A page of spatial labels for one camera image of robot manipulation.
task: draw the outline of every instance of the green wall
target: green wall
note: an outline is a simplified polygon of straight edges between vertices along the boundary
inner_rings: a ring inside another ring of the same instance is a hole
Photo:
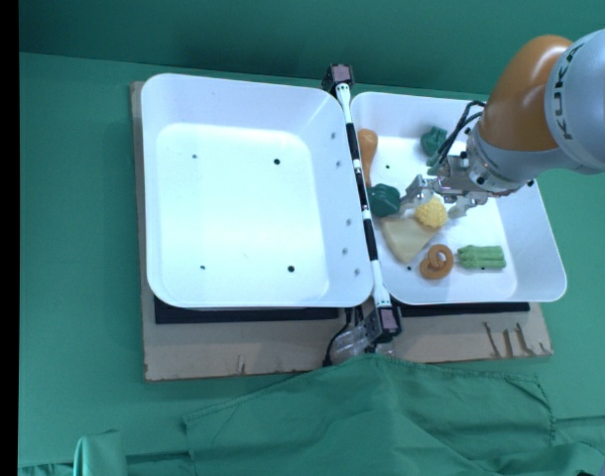
[[[20,51],[489,93],[536,35],[605,27],[605,0],[19,0]]]

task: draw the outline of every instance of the cloth fold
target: cloth fold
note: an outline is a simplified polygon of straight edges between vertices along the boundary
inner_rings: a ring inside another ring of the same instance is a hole
[[[198,476],[596,474],[536,377],[367,354],[184,418]]]

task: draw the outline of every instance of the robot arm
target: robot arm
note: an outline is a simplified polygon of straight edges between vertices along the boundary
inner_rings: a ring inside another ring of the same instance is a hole
[[[472,105],[483,111],[468,116]],[[456,134],[474,120],[465,151],[449,155]],[[556,168],[605,171],[605,29],[574,43],[541,36],[524,45],[487,103],[468,105],[439,149],[434,178],[417,176],[402,204],[436,192],[455,203],[450,216],[461,216]]]

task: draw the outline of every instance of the toy donut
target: toy donut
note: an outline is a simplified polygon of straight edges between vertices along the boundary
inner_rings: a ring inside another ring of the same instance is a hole
[[[452,251],[445,245],[436,244],[428,249],[426,256],[420,262],[420,272],[426,279],[443,279],[450,273],[453,264]]]

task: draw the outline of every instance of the toy bread slice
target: toy bread slice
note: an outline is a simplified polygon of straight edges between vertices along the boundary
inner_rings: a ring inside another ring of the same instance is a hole
[[[385,217],[380,220],[384,239],[393,255],[402,263],[414,258],[437,233],[412,217]]]

